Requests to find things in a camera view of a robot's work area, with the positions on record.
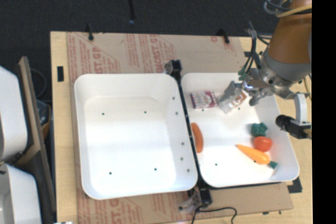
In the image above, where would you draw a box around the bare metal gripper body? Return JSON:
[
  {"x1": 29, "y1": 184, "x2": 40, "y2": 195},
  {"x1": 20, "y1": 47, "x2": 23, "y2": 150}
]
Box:
[{"x1": 241, "y1": 68, "x2": 298, "y2": 100}]

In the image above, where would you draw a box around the white and orange packet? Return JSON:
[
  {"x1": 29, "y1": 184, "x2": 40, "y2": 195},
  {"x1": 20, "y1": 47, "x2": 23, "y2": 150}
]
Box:
[{"x1": 218, "y1": 91, "x2": 248, "y2": 114}]

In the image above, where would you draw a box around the purple and white carton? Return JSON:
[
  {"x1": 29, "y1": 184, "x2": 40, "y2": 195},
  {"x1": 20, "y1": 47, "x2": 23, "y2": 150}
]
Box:
[{"x1": 190, "y1": 90, "x2": 218, "y2": 110}]

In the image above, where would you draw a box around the green broccoli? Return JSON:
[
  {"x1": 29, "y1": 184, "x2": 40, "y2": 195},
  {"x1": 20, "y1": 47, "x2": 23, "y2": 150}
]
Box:
[{"x1": 250, "y1": 122, "x2": 268, "y2": 137}]

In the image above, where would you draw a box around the red tomato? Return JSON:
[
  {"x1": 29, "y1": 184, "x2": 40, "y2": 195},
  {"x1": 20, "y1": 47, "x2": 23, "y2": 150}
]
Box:
[{"x1": 253, "y1": 136, "x2": 273, "y2": 153}]

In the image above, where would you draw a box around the thin black rod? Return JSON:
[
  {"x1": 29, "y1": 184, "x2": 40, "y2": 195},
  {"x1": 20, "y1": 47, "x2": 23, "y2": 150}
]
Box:
[{"x1": 173, "y1": 70, "x2": 208, "y2": 194}]

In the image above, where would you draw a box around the orange sausage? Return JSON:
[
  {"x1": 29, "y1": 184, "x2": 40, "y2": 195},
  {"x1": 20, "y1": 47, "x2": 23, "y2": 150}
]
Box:
[{"x1": 191, "y1": 122, "x2": 204, "y2": 154}]

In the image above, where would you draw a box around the orange carrot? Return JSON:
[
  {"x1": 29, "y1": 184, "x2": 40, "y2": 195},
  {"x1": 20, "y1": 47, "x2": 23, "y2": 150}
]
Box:
[{"x1": 235, "y1": 144, "x2": 279, "y2": 169}]

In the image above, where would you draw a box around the white plastic tray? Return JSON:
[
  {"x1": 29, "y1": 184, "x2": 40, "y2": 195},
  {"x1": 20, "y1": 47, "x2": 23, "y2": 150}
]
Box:
[
  {"x1": 181, "y1": 72, "x2": 300, "y2": 189},
  {"x1": 73, "y1": 73, "x2": 198, "y2": 200}
]

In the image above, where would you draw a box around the brown cardboard board, red print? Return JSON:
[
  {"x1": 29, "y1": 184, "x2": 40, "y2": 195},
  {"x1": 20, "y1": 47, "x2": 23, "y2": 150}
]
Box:
[{"x1": 66, "y1": 31, "x2": 295, "y2": 224}]

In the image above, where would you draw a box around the black cylinder on white bracket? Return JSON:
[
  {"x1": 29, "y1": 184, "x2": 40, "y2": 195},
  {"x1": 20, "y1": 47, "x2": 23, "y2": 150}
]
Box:
[{"x1": 275, "y1": 92, "x2": 312, "y2": 140}]

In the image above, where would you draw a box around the black block with thin wires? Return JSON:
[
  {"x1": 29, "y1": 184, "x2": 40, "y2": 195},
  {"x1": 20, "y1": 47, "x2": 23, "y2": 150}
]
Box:
[
  {"x1": 180, "y1": 187, "x2": 213, "y2": 212},
  {"x1": 164, "y1": 59, "x2": 183, "y2": 76}
]

